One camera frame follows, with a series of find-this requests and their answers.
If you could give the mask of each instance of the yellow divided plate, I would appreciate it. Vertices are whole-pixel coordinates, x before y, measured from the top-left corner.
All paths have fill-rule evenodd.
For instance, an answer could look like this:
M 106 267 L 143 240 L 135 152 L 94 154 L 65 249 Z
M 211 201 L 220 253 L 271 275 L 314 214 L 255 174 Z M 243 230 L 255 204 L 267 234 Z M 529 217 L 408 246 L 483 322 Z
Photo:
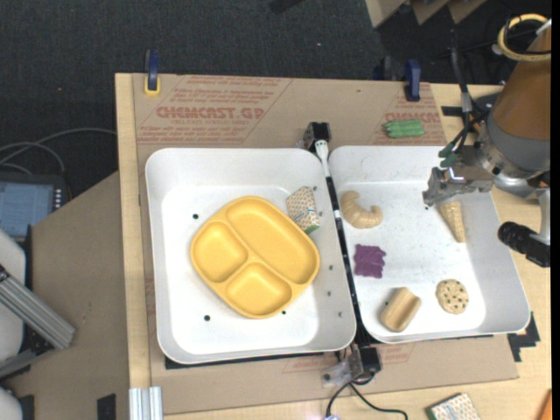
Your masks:
M 218 296 L 253 319 L 291 303 L 319 271 L 315 243 L 266 199 L 224 206 L 191 242 L 192 265 Z

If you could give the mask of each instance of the croissant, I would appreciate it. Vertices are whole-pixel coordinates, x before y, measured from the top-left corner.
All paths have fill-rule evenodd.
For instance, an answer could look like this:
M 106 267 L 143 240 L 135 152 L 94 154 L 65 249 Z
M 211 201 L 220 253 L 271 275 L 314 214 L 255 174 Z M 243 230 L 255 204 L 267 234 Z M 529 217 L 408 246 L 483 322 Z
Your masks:
M 371 211 L 358 205 L 358 192 L 345 192 L 340 200 L 340 210 L 344 219 L 355 228 L 374 228 L 383 221 L 383 212 L 378 206 L 372 206 Z

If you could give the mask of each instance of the gray carpet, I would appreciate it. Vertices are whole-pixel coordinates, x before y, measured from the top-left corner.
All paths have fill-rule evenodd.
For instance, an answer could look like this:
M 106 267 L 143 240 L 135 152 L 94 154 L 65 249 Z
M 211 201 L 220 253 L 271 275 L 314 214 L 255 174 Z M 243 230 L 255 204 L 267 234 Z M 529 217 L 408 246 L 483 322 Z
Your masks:
M 447 10 L 423 26 L 403 10 L 379 29 L 364 0 L 0 0 L 0 148 L 74 128 L 113 130 L 114 73 L 143 71 L 150 47 L 168 73 L 368 80 L 389 56 L 417 59 L 425 81 L 454 82 L 447 59 L 438 58 L 451 29 L 461 46 L 476 46 L 526 12 L 550 16 L 551 0 L 490 0 L 459 25 Z M 498 83 L 512 66 L 488 46 L 467 52 L 465 65 L 476 83 Z M 116 142 L 106 134 L 48 146 L 64 160 L 74 195 L 117 167 Z M 12 163 L 58 171 L 41 150 Z

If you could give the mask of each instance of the cable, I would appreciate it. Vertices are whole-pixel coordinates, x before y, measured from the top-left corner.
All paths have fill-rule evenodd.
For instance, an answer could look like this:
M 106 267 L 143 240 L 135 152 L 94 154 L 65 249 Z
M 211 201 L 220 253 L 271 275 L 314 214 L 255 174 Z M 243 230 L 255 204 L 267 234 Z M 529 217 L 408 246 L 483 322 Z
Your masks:
M 56 158 L 56 160 L 59 162 L 60 173 L 64 174 L 66 172 L 66 167 L 64 166 L 64 162 L 62 161 L 60 156 L 56 152 L 54 152 L 51 148 L 49 148 L 48 146 L 44 146 L 43 144 L 40 144 L 40 143 L 19 142 L 19 143 L 7 144 L 5 146 L 0 147 L 0 152 L 6 151 L 6 150 L 11 149 L 11 148 L 18 148 L 20 146 L 24 146 L 25 148 L 22 148 L 21 150 L 25 150 L 25 151 L 29 150 L 30 148 L 40 148 L 41 150 L 47 151 L 54 158 Z M 8 162 L 8 160 L 10 160 L 12 157 L 14 157 L 14 154 L 11 154 L 8 157 L 3 158 L 2 160 L 0 160 L 0 165 L 5 165 Z
M 51 134 L 50 136 L 46 136 L 41 138 L 40 140 L 36 141 L 36 142 L 32 142 L 32 144 L 42 144 L 44 142 L 48 142 L 49 140 L 53 140 L 54 138 L 58 138 L 58 137 L 62 137 L 62 136 L 67 136 L 70 134 L 76 134 L 79 132 L 99 132 L 102 134 L 111 134 L 116 136 L 116 132 L 110 129 L 103 129 L 103 128 L 76 128 L 76 129 L 67 129 L 67 130 L 62 130 L 61 132 L 57 132 L 55 134 Z M 3 149 L 5 149 L 6 146 L 4 147 L 0 147 L 0 151 L 2 151 Z M 19 156 L 20 154 L 23 154 L 24 152 L 28 151 L 29 147 L 26 148 L 22 148 L 21 150 L 17 150 L 13 153 L 11 153 L 9 156 L 5 157 L 4 159 L 2 159 L 0 161 L 0 165 L 4 164 L 6 162 L 8 162 L 10 159 Z
M 517 38 L 522 38 L 523 36 L 527 36 L 528 34 L 535 34 L 535 30 L 527 30 L 527 31 L 520 31 L 520 32 L 516 32 L 515 34 L 510 34 L 507 38 L 509 40 L 511 39 L 517 39 Z M 485 46 L 492 46 L 496 43 L 496 39 L 493 38 L 492 40 L 486 40 L 484 42 L 480 42 L 478 44 L 474 44 L 474 45 L 470 45 L 470 46 L 466 46 L 465 48 L 461 48 L 458 53 L 460 54 L 465 54 L 465 53 L 469 53 L 469 52 L 474 52 L 476 50 L 479 50 Z M 437 59 L 442 60 L 445 58 L 448 58 L 451 56 L 451 52 L 447 51 L 447 52 L 442 52 L 437 56 Z
M 530 51 L 516 51 L 511 48 L 508 44 L 508 34 L 514 26 L 520 24 L 521 22 L 539 22 L 545 25 L 549 20 L 539 14 L 523 14 L 518 17 L 510 18 L 506 24 L 501 28 L 498 33 L 498 47 L 511 60 L 516 60 L 518 62 L 541 62 L 545 60 L 550 60 L 552 58 L 552 52 L 530 52 Z
M 463 112 L 467 113 L 466 116 L 468 117 L 468 113 L 472 112 L 473 109 L 479 114 L 483 112 L 483 109 L 480 105 L 471 97 L 471 93 L 469 92 L 469 88 L 466 84 L 465 73 L 463 72 L 461 56 L 459 56 L 459 39 L 457 36 L 456 31 L 451 31 L 451 52 L 450 52 L 450 61 L 451 61 L 451 69 L 453 70 L 453 74 L 455 75 L 455 80 L 458 83 L 459 88 L 461 89 L 461 106 L 463 108 Z
M 369 406 L 372 410 L 378 410 L 379 412 L 387 412 L 388 414 L 401 414 L 404 417 L 404 420 L 408 420 L 409 416 L 407 415 L 406 412 L 404 412 L 403 410 L 400 409 L 384 409 L 384 408 L 379 408 L 375 405 L 373 405 L 371 402 L 369 402 L 366 397 L 364 395 L 362 395 L 360 393 L 360 391 L 352 384 L 350 383 L 350 389 L 353 390 L 355 392 L 355 394 L 367 405 Z
M 369 406 L 372 410 L 377 410 L 379 412 L 385 412 L 388 414 L 401 414 L 402 416 L 404 416 L 404 420 L 408 420 L 409 416 L 407 415 L 406 412 L 404 412 L 403 410 L 400 409 L 385 409 L 385 408 L 380 408 L 378 406 L 375 406 L 374 404 L 372 404 L 370 401 L 368 401 L 366 399 L 366 397 L 364 395 L 361 394 L 361 392 L 355 387 L 355 385 L 359 385 L 359 386 L 363 386 L 365 384 L 368 384 L 369 382 L 371 382 L 374 379 L 374 376 L 372 375 L 370 378 L 367 378 L 365 381 L 350 381 L 347 382 L 346 384 L 344 384 L 343 386 L 341 386 L 335 393 L 334 395 L 331 397 L 331 400 L 329 400 L 328 405 L 326 406 L 326 412 L 325 412 L 325 418 L 329 418 L 332 415 L 332 409 L 333 409 L 333 404 L 334 401 L 336 400 L 336 398 L 340 395 L 340 393 L 346 389 L 346 388 L 350 388 L 351 390 L 353 390 L 353 392 L 367 405 Z
M 477 116 L 475 116 L 471 120 L 467 120 L 465 128 L 463 130 L 461 130 L 457 134 L 457 136 L 450 143 L 450 144 L 453 145 L 453 148 L 451 149 L 453 152 L 458 153 L 458 152 L 461 151 L 461 149 L 465 145 L 466 136 L 467 136 L 469 130 L 475 124 L 477 124 L 477 123 L 481 122 L 483 119 L 485 119 L 488 114 L 489 114 L 489 111 L 487 110 L 487 111 L 483 112 L 482 114 L 478 114 Z
M 27 168 L 24 168 L 23 166 L 19 166 L 18 164 L 0 164 L 0 166 L 6 166 L 8 168 L 13 168 L 13 169 L 18 170 L 20 172 L 28 174 L 29 176 L 33 175 L 33 173 L 31 171 L 29 171 Z

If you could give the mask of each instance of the blue screen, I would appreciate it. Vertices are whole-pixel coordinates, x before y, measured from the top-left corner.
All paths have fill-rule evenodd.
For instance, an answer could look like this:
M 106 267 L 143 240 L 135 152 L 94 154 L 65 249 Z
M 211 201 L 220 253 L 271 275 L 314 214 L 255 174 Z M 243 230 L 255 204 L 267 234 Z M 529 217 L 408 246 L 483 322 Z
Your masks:
M 25 238 L 27 227 L 52 210 L 50 185 L 0 182 L 0 228 L 12 238 Z

